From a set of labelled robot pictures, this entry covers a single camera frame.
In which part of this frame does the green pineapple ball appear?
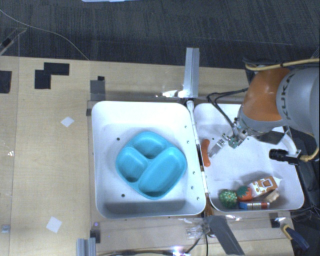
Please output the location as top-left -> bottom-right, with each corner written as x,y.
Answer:
218,188 -> 238,209

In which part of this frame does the orange strawberry with green top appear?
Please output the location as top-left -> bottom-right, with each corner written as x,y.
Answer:
236,185 -> 253,203

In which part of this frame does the blue divided plate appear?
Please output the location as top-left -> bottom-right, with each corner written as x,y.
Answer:
115,130 -> 189,201

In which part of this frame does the white and brown carton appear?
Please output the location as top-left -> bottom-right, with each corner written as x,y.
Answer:
247,175 -> 280,200

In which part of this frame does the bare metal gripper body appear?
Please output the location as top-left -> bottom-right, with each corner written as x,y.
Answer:
226,121 -> 252,150

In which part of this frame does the white plastic tray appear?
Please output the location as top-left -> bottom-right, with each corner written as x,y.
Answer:
193,102 -> 306,213
90,100 -> 207,220

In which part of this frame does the orange sausage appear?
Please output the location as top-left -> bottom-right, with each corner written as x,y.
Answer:
201,138 -> 212,168

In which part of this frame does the beige bread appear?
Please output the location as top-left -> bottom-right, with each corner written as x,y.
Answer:
262,190 -> 280,204

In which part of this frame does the black cylinder on white bracket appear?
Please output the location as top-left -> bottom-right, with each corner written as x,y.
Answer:
268,138 -> 302,166

